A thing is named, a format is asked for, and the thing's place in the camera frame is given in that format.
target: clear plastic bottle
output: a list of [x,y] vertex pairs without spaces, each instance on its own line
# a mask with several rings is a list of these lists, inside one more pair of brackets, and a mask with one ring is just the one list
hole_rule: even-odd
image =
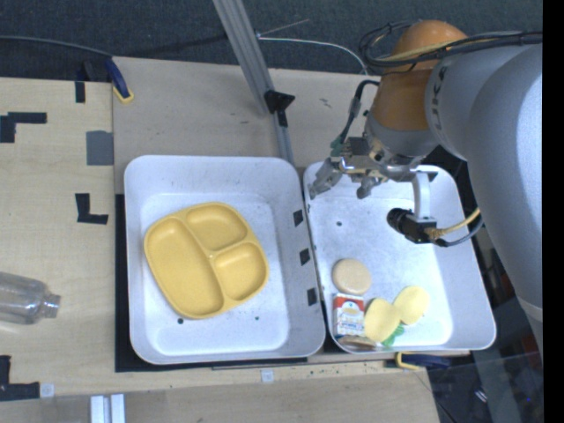
[[0,271],[0,320],[33,324],[55,318],[60,302],[43,282]]

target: yellow plate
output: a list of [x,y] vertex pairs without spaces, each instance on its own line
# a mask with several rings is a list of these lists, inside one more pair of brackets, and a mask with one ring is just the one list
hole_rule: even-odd
[[247,221],[219,202],[195,205],[155,222],[145,255],[161,292],[180,315],[207,318],[259,293],[266,255]]

